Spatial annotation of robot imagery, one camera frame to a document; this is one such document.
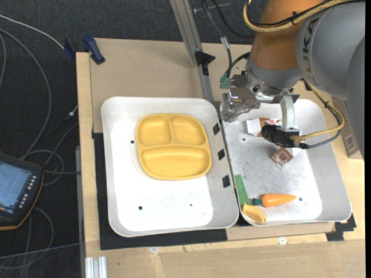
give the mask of yellow plate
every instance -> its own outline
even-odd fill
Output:
[[[155,179],[197,178],[212,164],[206,131],[190,115],[146,116],[137,125],[137,149],[141,167]]]

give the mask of robotic arm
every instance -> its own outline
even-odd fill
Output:
[[[315,93],[347,100],[364,158],[365,0],[268,0],[258,24],[247,15],[251,1],[243,15],[256,36],[246,71],[234,75],[223,94],[222,118],[232,122],[260,103],[280,103],[283,125],[264,127],[263,137],[283,147],[307,148],[294,128],[293,103],[299,96],[290,94],[304,78]],[[340,130],[341,115],[328,107]]]

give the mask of yellow cable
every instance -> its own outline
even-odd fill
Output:
[[[301,135],[301,136],[298,136],[298,135],[291,135],[290,136],[290,139],[292,139],[293,141],[295,141],[295,143],[300,143],[306,139],[309,139],[311,137],[315,137],[315,136],[320,136],[320,135],[324,135],[324,134],[328,134],[328,133],[331,133],[331,132],[334,132],[334,131],[339,131],[343,126],[344,126],[344,118],[342,116],[342,114],[339,112],[339,110],[337,110],[330,102],[326,101],[322,95],[320,94],[320,92],[315,88],[313,87],[313,85],[311,85],[309,82],[307,82],[306,80],[304,80],[305,83],[311,88],[311,90],[313,91],[313,93],[315,93],[315,95],[320,99],[320,101],[325,105],[325,108],[330,108],[332,109],[332,111],[337,115],[337,117],[339,118],[339,121],[340,121],[340,124],[337,126],[337,127],[334,127],[332,129],[327,129],[327,130],[323,130],[323,131],[317,131],[317,132],[314,132],[314,133],[311,133],[311,134],[307,134],[307,135]]]
[[[242,15],[243,15],[243,19],[244,19],[245,23],[253,31],[256,31],[256,32],[276,32],[276,31],[287,29],[287,28],[289,28],[293,25],[296,25],[296,24],[300,23],[301,21],[307,19],[308,17],[311,17],[311,16],[315,15],[316,13],[319,13],[319,12],[321,12],[321,11],[327,9],[327,8],[331,8],[332,6],[342,4],[342,3],[346,3],[346,2],[350,2],[350,1],[357,1],[357,0],[329,0],[325,3],[323,3],[323,4],[317,5],[316,7],[309,10],[308,12],[298,16],[294,20],[288,21],[287,23],[285,23],[283,25],[276,26],[276,27],[274,27],[274,26],[259,27],[255,24],[253,24],[249,20],[249,18],[247,16],[247,8],[248,8],[248,5],[251,4],[252,0],[248,0],[248,2],[245,3],[245,6],[243,7]]]

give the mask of wooden table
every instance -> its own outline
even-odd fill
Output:
[[[233,226],[226,242],[185,246],[100,249],[92,130],[101,133],[100,106],[109,96],[202,97],[197,69],[182,42],[96,39],[106,62],[96,65],[88,53],[77,54],[77,85],[82,167],[83,228],[86,257],[107,257],[108,277],[365,277],[365,165],[349,159],[341,138],[332,142],[357,227],[344,241],[329,242],[334,223],[267,227]],[[250,46],[231,45],[236,58]],[[221,44],[203,44],[216,56],[209,64],[214,99],[221,101],[219,77],[227,65]],[[244,69],[241,61],[232,73]],[[320,105],[301,83],[295,93]],[[336,121],[327,110],[328,127]]]

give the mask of cardboard box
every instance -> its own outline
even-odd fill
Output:
[[[343,137],[345,150],[347,151],[348,157],[351,159],[362,159],[361,152],[355,140],[353,129],[350,125],[347,102],[336,97],[332,97],[332,102],[344,117],[344,126],[341,129],[341,136]]]

